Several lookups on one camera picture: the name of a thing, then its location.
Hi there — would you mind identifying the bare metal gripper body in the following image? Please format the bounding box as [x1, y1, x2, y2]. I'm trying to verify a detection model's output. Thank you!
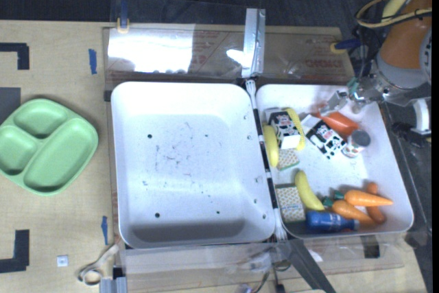
[355, 74, 392, 104]

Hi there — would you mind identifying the small can grey lid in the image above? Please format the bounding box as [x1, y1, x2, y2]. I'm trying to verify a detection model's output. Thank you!
[341, 129, 372, 159]

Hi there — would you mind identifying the cow print milk carton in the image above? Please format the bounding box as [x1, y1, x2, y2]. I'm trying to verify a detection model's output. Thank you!
[266, 108, 301, 150]
[300, 114, 348, 161]

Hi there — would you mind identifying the yellow corn cob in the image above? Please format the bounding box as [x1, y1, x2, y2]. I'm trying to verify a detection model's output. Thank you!
[283, 107, 307, 152]

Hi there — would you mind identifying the white plastic tray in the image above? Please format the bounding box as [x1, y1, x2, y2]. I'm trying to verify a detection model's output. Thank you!
[110, 80, 277, 250]
[255, 83, 415, 240]

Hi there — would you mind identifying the small patterned packet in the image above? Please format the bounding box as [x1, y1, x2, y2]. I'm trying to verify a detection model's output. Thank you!
[276, 148, 300, 172]

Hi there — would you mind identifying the yellow banana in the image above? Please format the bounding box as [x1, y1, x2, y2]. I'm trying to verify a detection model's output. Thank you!
[262, 124, 281, 169]
[294, 169, 326, 212]

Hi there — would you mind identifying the thin black and white rod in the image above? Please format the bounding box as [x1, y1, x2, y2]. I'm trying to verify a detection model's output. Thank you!
[244, 78, 287, 242]

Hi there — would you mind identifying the orange carrot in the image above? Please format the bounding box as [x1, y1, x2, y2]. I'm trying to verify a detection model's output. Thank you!
[333, 189, 394, 208]
[322, 198, 375, 226]

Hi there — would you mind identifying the orange sausage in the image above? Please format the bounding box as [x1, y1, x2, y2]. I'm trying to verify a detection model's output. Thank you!
[364, 181, 387, 225]

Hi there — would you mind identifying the large patterned carton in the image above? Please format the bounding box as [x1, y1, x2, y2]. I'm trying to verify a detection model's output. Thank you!
[274, 183, 307, 225]

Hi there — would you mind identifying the blue bottle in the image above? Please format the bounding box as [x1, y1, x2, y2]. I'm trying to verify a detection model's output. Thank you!
[305, 211, 361, 235]

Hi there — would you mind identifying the green divided plate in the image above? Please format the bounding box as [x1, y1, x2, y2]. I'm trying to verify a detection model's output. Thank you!
[0, 98, 99, 197]

